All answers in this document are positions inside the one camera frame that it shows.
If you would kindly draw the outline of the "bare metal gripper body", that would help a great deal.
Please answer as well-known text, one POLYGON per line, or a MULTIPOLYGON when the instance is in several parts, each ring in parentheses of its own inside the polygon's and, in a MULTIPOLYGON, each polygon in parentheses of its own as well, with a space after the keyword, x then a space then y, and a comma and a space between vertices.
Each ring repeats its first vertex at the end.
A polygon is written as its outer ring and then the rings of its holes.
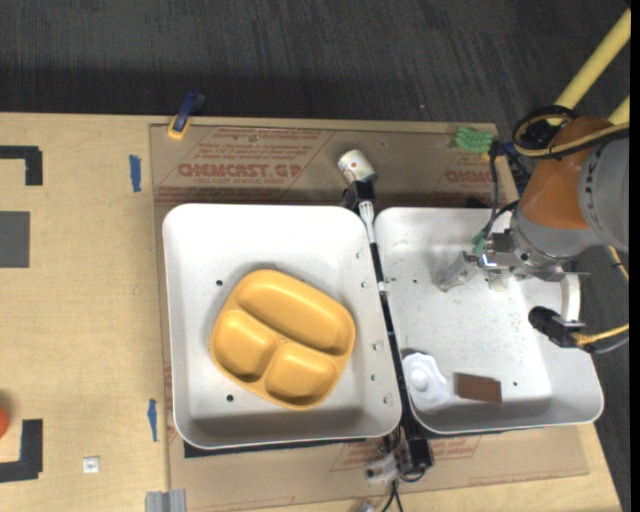
POLYGON ((490 274, 510 274, 518 279, 559 282, 569 275, 586 276, 573 257, 552 256, 532 246, 515 228, 489 235, 481 253, 481 267, 490 274))

